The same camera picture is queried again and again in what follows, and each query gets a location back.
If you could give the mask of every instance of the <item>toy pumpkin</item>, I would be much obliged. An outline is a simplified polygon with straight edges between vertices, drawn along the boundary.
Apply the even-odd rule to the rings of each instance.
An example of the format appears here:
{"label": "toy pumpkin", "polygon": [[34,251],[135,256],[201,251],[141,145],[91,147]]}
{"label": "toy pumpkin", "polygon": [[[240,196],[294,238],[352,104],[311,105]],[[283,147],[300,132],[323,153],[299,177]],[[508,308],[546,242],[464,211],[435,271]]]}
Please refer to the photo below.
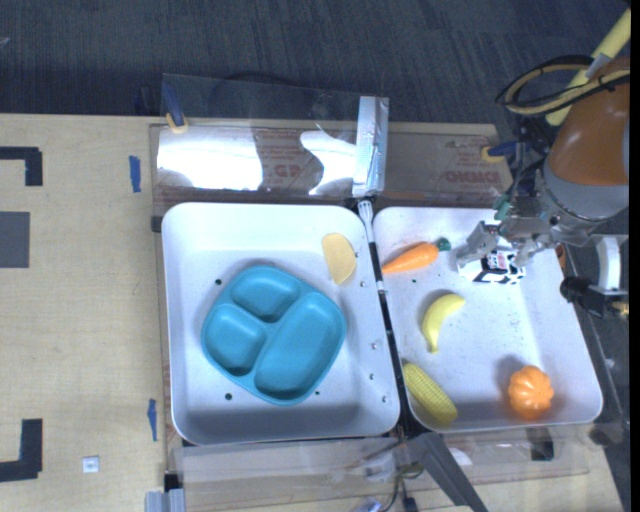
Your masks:
{"label": "toy pumpkin", "polygon": [[537,366],[527,365],[511,376],[511,407],[527,420],[535,420],[551,408],[551,379]]}

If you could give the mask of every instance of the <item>blue divided tray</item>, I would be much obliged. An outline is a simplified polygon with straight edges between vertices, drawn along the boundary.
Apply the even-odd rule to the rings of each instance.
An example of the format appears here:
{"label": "blue divided tray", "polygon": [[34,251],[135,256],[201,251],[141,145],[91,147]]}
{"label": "blue divided tray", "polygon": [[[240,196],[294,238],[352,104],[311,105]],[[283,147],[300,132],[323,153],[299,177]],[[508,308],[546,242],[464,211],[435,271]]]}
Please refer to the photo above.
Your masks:
{"label": "blue divided tray", "polygon": [[233,382],[276,405],[303,401],[340,351],[340,308],[300,279],[250,267],[223,290],[202,326],[209,362]]}

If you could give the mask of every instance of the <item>table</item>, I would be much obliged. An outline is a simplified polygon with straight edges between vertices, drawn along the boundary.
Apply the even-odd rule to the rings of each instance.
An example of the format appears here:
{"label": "table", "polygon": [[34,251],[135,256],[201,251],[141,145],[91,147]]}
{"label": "table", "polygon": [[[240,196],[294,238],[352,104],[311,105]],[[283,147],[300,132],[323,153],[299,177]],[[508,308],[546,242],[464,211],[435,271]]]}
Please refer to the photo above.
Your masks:
{"label": "table", "polygon": [[[149,128],[158,121],[0,116],[0,145],[39,148],[44,177],[42,186],[25,186],[24,162],[0,161],[0,211],[30,214],[29,268],[0,268],[0,461],[19,459],[22,420],[43,424],[42,471],[37,479],[0,483],[0,509],[141,510],[145,493],[163,487],[165,411],[150,229]],[[130,156],[141,163],[137,193]],[[157,441],[147,417],[150,399]],[[476,490],[490,510],[621,510],[603,450],[588,442],[579,449],[586,474]],[[83,472],[83,459],[93,456],[99,471],[87,459]],[[438,489],[415,496],[421,510],[450,506]],[[358,501],[329,508],[350,510]],[[308,503],[260,510],[326,509]]]}

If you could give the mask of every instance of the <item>toy carrot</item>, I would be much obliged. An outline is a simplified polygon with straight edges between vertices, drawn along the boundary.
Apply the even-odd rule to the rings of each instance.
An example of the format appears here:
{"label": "toy carrot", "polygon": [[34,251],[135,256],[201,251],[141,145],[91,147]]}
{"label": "toy carrot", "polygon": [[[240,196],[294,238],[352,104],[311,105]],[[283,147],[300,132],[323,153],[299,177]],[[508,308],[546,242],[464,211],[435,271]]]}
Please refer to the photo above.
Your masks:
{"label": "toy carrot", "polygon": [[439,252],[437,245],[422,242],[384,265],[382,273],[391,274],[426,267],[436,260]]}

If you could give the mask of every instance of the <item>dark background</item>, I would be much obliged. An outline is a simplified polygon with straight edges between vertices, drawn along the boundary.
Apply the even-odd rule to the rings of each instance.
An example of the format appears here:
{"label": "dark background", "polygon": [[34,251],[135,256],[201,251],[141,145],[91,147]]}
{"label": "dark background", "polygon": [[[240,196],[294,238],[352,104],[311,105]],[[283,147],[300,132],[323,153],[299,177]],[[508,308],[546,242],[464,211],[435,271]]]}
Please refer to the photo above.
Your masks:
{"label": "dark background", "polygon": [[[627,5],[0,0],[0,38],[10,38],[0,48],[0,113],[136,115],[139,88],[158,102],[163,73],[223,78],[249,71],[387,96],[391,121],[493,123],[509,140],[512,117],[495,105],[496,94],[550,58],[590,54]],[[548,84],[562,87],[569,78]],[[627,210],[601,231],[628,233],[628,217]],[[597,276],[595,251],[570,256],[579,273]],[[628,288],[628,244],[623,259]],[[630,510],[628,324],[582,312],[579,318],[605,395],[593,437],[606,446]]]}

